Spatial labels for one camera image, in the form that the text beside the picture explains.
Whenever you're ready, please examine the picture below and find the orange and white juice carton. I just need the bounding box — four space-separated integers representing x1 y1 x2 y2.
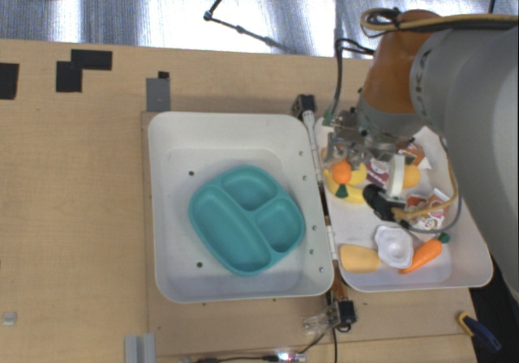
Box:
405 187 452 232

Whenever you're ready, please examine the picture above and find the teal divided plate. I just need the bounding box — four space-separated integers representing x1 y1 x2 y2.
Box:
187 164 307 278

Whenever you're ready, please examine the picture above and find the red and white carton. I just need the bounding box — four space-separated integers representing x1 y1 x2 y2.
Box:
366 156 392 189

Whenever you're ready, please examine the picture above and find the white toy fried egg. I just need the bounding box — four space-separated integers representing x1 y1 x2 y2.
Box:
373 224 415 270

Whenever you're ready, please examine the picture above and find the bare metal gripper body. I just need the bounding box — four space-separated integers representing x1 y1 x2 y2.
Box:
323 107 402 156

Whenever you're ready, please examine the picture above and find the yellow toy lemon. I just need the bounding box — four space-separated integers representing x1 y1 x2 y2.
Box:
401 164 422 190

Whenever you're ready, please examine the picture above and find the yellow toy bread slice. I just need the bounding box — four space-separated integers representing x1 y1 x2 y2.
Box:
338 243 383 275

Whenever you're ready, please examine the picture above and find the black cylinder on white bracket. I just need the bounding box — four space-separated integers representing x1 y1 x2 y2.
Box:
362 154 408 222

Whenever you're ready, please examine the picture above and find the black block with thin wires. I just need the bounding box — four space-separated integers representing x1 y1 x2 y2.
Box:
337 299 359 332
293 93 317 115

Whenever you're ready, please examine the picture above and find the orange carrot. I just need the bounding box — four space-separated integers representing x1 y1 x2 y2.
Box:
401 232 452 275

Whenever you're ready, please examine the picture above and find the white plastic tray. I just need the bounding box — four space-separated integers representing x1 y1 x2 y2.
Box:
313 116 495 293
147 111 336 305

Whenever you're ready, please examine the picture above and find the orange toy tangerine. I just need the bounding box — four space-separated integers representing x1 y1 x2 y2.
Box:
332 159 353 185

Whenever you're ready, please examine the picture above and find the yellow banana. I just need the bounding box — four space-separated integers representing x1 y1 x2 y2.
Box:
322 161 368 205

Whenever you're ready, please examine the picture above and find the thin black and white rod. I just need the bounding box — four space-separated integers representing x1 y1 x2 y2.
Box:
302 109 338 262

